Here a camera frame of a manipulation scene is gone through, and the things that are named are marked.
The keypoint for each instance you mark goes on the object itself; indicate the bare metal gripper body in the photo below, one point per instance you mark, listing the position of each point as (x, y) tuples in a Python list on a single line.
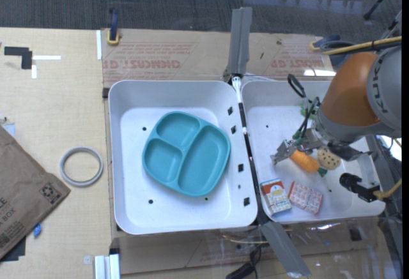
[(308, 142)]

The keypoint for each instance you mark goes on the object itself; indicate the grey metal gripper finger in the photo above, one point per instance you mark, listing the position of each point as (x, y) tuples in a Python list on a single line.
[(282, 150), (306, 150)]

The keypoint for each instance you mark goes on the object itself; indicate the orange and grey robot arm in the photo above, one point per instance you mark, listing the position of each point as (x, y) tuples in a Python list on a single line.
[(351, 95)]

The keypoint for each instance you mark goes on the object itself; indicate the orange carrot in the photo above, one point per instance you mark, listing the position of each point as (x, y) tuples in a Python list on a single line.
[(306, 161)]

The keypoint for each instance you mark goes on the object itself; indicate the tan chocolate chip biscuit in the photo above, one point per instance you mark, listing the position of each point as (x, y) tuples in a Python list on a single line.
[(329, 159)]

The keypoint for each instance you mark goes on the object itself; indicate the white plastic tray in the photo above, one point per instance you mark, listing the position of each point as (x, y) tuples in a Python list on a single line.
[(278, 118), (134, 207)]

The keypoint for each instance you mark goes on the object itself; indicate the green toy food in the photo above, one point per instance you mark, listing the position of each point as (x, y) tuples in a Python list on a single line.
[(302, 109)]

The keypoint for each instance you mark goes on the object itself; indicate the red white and blue carton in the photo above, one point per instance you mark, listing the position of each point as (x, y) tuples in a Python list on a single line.
[(275, 196)]

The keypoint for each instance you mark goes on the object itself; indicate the orange patterned packet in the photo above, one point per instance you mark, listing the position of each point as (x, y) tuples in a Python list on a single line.
[(305, 197)]

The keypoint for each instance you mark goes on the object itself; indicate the blue divided plate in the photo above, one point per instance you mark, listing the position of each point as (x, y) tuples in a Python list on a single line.
[(198, 156)]

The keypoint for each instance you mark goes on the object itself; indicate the brown cardboard board, red print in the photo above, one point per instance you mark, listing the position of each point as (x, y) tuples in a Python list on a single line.
[(198, 54)]

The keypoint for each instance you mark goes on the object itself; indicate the white tape roll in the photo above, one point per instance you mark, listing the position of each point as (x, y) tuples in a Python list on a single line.
[(64, 172)]

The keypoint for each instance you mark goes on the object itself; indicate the black cylinder on white bracket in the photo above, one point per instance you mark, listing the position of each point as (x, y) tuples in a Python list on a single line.
[(353, 183)]

